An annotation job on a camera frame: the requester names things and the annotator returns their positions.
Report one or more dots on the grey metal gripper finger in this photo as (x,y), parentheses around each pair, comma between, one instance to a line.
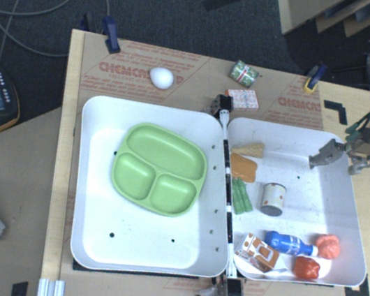
(326,154)
(357,168)

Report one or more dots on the white plastic tray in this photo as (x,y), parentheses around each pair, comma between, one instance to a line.
(317,202)
(140,238)

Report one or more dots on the white can with orange dots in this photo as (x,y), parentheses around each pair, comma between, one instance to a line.
(273,198)

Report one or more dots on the beige pizza slice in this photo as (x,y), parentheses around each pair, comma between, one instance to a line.
(250,149)

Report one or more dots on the pink orange toy food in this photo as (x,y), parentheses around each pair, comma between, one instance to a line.
(328,246)

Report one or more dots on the orange bread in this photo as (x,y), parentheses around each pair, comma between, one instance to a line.
(243,168)

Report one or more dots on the green asparagus bundle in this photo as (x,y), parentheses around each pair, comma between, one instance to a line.
(241,197)

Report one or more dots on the blue bottle with white cap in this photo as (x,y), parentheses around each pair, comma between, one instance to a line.
(286,243)

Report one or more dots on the red and white carton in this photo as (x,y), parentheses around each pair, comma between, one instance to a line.
(243,99)

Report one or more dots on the thin black and white rod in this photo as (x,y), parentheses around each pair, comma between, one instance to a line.
(227,165)

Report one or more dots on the red orange pepper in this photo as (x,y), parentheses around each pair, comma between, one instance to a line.
(306,268)

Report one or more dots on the green and red can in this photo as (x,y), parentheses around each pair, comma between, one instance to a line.
(243,73)

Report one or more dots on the orange and white carton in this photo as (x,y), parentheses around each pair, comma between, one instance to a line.
(256,253)

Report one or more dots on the brown cardboard board red print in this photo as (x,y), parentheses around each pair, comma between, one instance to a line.
(191,70)

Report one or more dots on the green divided plate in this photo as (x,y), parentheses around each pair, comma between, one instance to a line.
(156,167)

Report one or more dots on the white egg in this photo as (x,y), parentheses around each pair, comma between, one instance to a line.
(161,77)

